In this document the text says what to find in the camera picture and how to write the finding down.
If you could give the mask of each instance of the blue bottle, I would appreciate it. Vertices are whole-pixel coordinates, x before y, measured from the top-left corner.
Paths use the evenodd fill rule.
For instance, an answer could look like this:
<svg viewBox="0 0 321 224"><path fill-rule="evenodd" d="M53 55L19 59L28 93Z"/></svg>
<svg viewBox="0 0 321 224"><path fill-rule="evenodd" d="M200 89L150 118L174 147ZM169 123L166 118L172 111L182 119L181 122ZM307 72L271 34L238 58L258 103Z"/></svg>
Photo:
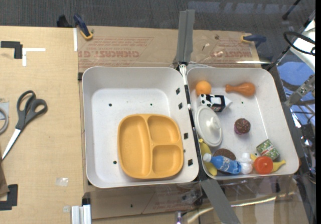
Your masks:
<svg viewBox="0 0 321 224"><path fill-rule="evenodd" d="M231 174L239 174L241 172L241 164L238 161L233 161L224 156L212 156L211 154L204 154L203 160L211 162L218 170L228 172Z"/></svg>

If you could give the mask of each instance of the yellow banana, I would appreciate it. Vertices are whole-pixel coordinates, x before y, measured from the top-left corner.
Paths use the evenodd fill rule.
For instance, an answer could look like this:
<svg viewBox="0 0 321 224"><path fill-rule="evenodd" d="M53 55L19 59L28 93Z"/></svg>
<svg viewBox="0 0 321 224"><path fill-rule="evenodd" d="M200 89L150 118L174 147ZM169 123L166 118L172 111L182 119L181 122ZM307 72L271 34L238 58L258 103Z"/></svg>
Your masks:
<svg viewBox="0 0 321 224"><path fill-rule="evenodd" d="M255 159L257 158L254 154L250 154L251 160L254 162ZM273 162L273 169L272 172L277 171L283 164L285 164L286 161L282 160L280 162Z"/></svg>
<svg viewBox="0 0 321 224"><path fill-rule="evenodd" d="M199 139L199 142L200 142L200 149L201 149L202 158L205 153L212 155L210 148L208 147L207 144L205 144L203 142L202 138ZM215 168L215 166L211 162L203 161L203 163L211 175L213 175L213 176L217 175L217 168Z"/></svg>

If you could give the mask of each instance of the orange divided plate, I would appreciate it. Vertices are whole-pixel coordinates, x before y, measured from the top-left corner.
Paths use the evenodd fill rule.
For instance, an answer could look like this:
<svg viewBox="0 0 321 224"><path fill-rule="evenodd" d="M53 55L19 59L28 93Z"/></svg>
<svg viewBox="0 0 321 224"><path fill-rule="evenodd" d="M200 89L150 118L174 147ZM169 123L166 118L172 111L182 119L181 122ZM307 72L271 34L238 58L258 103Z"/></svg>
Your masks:
<svg viewBox="0 0 321 224"><path fill-rule="evenodd" d="M123 171L141 179L166 178L183 166L183 144L176 122L164 115L135 114L118 126L118 157Z"/></svg>

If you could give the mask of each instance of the blue clamp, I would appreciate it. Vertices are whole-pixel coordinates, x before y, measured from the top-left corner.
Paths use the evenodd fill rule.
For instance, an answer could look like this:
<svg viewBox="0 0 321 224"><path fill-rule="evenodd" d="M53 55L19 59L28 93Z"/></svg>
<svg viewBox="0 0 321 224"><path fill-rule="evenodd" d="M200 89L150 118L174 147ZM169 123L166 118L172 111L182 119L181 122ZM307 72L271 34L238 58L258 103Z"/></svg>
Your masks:
<svg viewBox="0 0 321 224"><path fill-rule="evenodd" d="M81 35L82 35L86 40L92 39L92 33L88 30L85 22L82 20L82 18L80 17L79 14L75 14L75 15L74 15L74 20L75 20L76 26L79 26L79 27L80 27L80 33L81 33Z"/></svg>
<svg viewBox="0 0 321 224"><path fill-rule="evenodd" d="M255 47L258 47L261 43L266 42L266 37L263 37L261 35L241 36L241 42L255 42Z"/></svg>

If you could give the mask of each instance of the green can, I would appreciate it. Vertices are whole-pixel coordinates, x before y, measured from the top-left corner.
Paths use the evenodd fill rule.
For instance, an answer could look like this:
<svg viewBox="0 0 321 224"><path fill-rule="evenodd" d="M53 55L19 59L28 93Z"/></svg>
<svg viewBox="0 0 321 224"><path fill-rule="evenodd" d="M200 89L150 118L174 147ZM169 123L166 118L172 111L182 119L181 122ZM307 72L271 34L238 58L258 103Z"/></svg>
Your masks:
<svg viewBox="0 0 321 224"><path fill-rule="evenodd" d="M268 156L272 160L275 160L277 157L280 156L277 149L274 147L274 145L271 143L269 139L265 140L263 143L259 144L256 147L256 150L262 155L262 156Z"/></svg>

